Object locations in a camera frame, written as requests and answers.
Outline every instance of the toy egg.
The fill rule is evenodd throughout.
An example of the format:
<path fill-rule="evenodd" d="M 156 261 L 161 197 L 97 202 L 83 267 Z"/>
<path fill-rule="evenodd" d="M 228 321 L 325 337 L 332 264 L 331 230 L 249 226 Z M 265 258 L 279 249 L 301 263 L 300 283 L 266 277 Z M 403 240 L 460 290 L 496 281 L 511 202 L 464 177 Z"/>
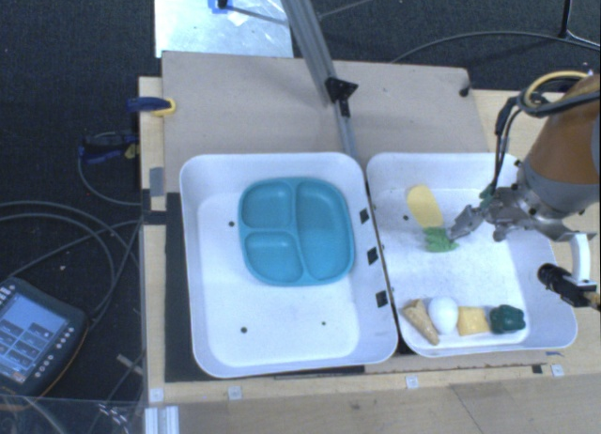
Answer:
<path fill-rule="evenodd" d="M 435 297 L 428 305 L 428 316 L 439 333 L 452 333 L 459 319 L 459 307 L 450 297 Z"/>

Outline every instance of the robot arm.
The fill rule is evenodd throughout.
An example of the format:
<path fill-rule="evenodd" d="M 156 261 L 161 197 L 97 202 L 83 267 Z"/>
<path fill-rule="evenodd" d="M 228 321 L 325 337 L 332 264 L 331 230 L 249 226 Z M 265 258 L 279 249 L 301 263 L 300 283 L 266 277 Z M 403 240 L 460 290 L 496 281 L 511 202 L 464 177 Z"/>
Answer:
<path fill-rule="evenodd" d="M 545 91 L 556 88 L 558 82 L 572 86 L 559 101 L 547 101 Z M 515 183 L 500 187 L 497 179 L 509 130 L 520 111 L 546 117 L 547 122 L 519 165 Z M 594 234 L 575 232 L 563 224 L 564 218 L 599 201 L 599 75 L 568 71 L 541 77 L 507 102 L 499 113 L 495 134 L 493 180 L 481 193 L 480 205 L 466 206 L 455 219 L 449 239 L 468 235 L 486 221 L 495 226 L 495 241 L 521 228 L 537 230 L 554 241 L 569 241 L 573 274 L 547 265 L 539 271 L 539 279 L 572 305 L 593 304 L 599 309 L 596 285 L 588 278 L 588 240 Z"/>

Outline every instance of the wooden table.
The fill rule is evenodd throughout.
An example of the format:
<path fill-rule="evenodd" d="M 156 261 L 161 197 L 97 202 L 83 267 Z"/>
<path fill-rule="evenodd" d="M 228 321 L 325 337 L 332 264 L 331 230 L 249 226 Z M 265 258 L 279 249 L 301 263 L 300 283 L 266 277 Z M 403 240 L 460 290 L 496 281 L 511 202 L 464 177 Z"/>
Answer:
<path fill-rule="evenodd" d="M 346 73 L 353 71 L 352 65 L 346 67 Z M 437 75 L 436 70 L 429 70 L 432 68 L 424 69 L 422 73 L 426 77 Z M 140 93 L 160 97 L 162 79 L 141 78 Z M 470 93 L 484 127 L 485 145 L 490 150 L 494 148 L 492 132 L 496 114 L 512 93 L 484 90 Z M 361 112 L 358 118 L 361 124 Z M 152 183 L 155 184 L 154 194 L 149 198 L 154 211 L 165 210 L 163 186 L 156 185 L 156 174 L 165 166 L 165 121 L 168 120 L 150 113 L 142 113 L 140 117 L 142 185 L 143 189 L 150 189 Z M 524 158 L 541 127 L 541 121 L 521 117 L 512 130 L 510 152 Z M 474 139 L 474 143 L 478 144 L 478 139 Z M 567 223 L 580 230 L 599 232 L 599 205 Z M 147 396 L 150 405 L 180 406 L 181 432 L 199 432 L 200 426 L 205 429 L 203 432 L 312 432 L 319 429 L 399 432 L 400 426 L 405 429 L 403 432 L 417 432 L 417 429 L 420 432 L 489 432 L 484 427 L 500 426 L 509 426 L 506 432 L 529 431 L 525 428 L 532 432 L 564 432 L 560 427 L 567 429 L 569 422 L 572 429 L 574 423 L 582 429 L 597 426 L 594 400 L 601 394 L 601 342 L 599 315 L 592 309 L 576 311 L 576 342 L 554 352 L 480 354 L 436 361 L 419 356 L 396 356 L 354 376 L 165 382 L 164 246 L 165 226 L 144 225 Z M 569 247 L 555 244 L 553 248 L 558 263 L 569 269 Z M 598 236 L 592 241 L 592 258 L 593 279 L 598 282 Z M 540 373 L 533 372 L 533 364 L 540 366 Z M 409 389 L 415 380 L 419 389 Z M 234 399 L 240 396 L 242 402 L 236 402 Z M 508 411 L 514 413 L 511 421 L 504 414 Z"/>

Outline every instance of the black floor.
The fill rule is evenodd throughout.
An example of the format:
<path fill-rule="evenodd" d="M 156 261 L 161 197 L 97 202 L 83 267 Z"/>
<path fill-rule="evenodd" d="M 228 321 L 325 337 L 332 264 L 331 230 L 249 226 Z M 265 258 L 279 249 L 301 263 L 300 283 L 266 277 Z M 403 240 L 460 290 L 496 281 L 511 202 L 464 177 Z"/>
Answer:
<path fill-rule="evenodd" d="M 313 0 L 326 13 L 360 0 Z M 571 30 L 599 41 L 601 0 L 574 0 Z M 129 129 L 125 100 L 136 79 L 160 74 L 154 58 L 154 0 L 0 0 L 0 202 L 38 200 L 84 210 L 106 224 L 134 221 L 136 207 L 121 207 L 89 194 L 79 180 L 82 135 Z M 325 17 L 333 58 L 389 62 L 427 42 L 486 31 L 557 36 L 563 0 L 373 0 Z M 599 70 L 598 51 L 554 39 L 491 35 L 456 39 L 405 58 L 408 63 L 468 69 L 477 88 L 518 89 L 552 70 Z M 138 200 L 135 161 L 89 165 L 90 182 L 104 194 Z M 93 228 L 95 222 L 49 206 L 0 210 L 0 279 L 38 256 L 83 235 L 64 220 L 8 216 L 61 213 Z M 133 225 L 119 232 L 124 241 Z M 115 263 L 125 249 L 104 236 Z M 110 286 L 105 254 L 93 240 L 20 275 L 47 293 L 90 312 Z M 110 309 L 87 338 L 50 396 L 104 399 L 127 369 L 118 354 L 141 353 L 139 276 L 127 264 Z M 140 379 L 131 375 L 114 399 L 133 400 Z"/>

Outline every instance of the blue plate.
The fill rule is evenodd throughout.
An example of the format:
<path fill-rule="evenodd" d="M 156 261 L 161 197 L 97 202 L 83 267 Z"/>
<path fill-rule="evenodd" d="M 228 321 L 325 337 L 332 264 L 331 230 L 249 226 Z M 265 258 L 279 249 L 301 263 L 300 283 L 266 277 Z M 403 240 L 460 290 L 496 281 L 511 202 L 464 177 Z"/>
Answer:
<path fill-rule="evenodd" d="M 251 185 L 239 201 L 239 233 L 249 271 L 276 286 L 334 282 L 355 258 L 347 202 L 333 185 L 315 178 Z"/>

